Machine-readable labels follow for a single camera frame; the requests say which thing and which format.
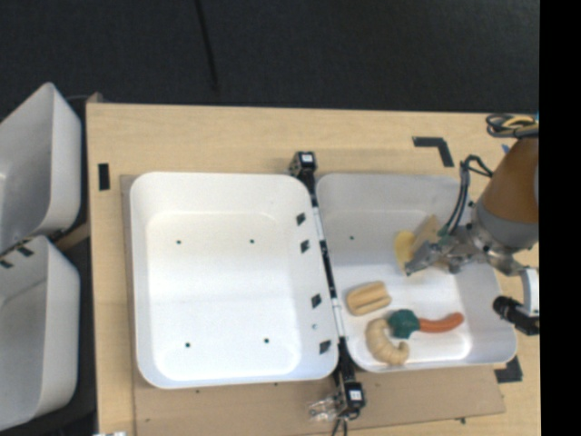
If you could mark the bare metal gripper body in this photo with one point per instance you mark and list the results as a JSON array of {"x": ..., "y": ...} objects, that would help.
[{"x": 472, "y": 249}]

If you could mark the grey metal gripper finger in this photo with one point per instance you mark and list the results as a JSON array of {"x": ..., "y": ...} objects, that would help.
[{"x": 421, "y": 258}]

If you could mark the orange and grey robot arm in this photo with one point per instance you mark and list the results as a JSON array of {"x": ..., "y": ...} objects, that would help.
[{"x": 513, "y": 184}]

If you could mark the white plastic tray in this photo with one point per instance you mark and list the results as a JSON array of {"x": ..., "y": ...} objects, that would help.
[
  {"x": 218, "y": 289},
  {"x": 381, "y": 207}
]

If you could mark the tan hot dog bun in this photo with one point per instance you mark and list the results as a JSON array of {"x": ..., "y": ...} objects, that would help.
[{"x": 368, "y": 297}]

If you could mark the green broccoli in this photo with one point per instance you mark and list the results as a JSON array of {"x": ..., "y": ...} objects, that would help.
[{"x": 403, "y": 321}]

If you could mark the orange sausage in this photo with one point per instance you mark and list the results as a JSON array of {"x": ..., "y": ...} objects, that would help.
[{"x": 442, "y": 323}]

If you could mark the beige croissant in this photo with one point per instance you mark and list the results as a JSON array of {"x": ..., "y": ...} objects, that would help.
[{"x": 380, "y": 342}]

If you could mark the thin black and white rod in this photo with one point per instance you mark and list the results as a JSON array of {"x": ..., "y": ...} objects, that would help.
[{"x": 325, "y": 261}]

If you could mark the black cylinder on white bracket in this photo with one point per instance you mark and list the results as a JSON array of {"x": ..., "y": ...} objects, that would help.
[{"x": 522, "y": 309}]

